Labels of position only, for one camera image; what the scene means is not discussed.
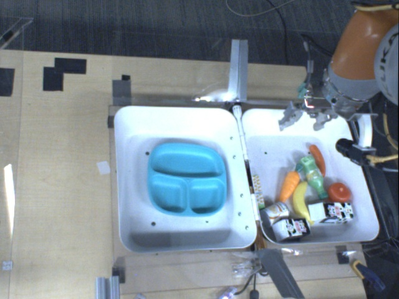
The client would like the black cylinder on white bracket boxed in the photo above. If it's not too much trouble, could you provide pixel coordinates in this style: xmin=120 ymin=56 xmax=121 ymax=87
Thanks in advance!
xmin=335 ymin=113 xmax=378 ymax=167

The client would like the yellow banana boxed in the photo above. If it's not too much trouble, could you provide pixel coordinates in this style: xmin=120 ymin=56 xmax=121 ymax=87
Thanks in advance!
xmin=292 ymin=181 xmax=315 ymax=226

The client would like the small cow print carton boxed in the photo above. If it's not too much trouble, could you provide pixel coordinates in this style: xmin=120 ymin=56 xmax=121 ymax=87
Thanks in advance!
xmin=271 ymin=217 xmax=312 ymax=243

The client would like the orange-red sausage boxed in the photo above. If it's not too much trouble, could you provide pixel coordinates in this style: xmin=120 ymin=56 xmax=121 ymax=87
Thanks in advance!
xmin=309 ymin=144 xmax=327 ymax=178

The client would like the green and white packet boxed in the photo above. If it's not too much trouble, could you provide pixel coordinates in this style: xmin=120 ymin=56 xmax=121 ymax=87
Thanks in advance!
xmin=251 ymin=174 xmax=266 ymax=211

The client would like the blue divided plate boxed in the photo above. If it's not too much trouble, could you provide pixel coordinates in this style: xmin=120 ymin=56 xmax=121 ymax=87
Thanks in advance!
xmin=147 ymin=142 xmax=228 ymax=217

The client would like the green plastic bottle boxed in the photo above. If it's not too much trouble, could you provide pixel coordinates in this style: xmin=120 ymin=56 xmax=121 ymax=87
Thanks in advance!
xmin=295 ymin=155 xmax=329 ymax=201

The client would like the white plastic tray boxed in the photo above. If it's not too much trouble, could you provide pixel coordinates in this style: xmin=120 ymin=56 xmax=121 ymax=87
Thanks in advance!
xmin=113 ymin=105 xmax=258 ymax=254
xmin=241 ymin=107 xmax=380 ymax=246

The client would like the red tomato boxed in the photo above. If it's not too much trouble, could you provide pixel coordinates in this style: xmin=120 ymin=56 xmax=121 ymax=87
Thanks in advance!
xmin=327 ymin=182 xmax=352 ymax=204

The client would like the white and orange can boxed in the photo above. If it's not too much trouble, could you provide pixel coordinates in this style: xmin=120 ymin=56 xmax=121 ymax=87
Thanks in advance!
xmin=260 ymin=201 xmax=291 ymax=227

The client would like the large cow print carton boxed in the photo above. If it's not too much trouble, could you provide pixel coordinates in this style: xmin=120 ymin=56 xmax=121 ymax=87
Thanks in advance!
xmin=307 ymin=201 xmax=355 ymax=225

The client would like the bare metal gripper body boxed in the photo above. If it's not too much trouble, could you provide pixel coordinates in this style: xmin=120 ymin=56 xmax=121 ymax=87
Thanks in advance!
xmin=302 ymin=78 xmax=368 ymax=118

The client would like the orange carrot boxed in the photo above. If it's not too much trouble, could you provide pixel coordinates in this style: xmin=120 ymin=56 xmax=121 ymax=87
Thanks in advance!
xmin=278 ymin=171 xmax=301 ymax=204

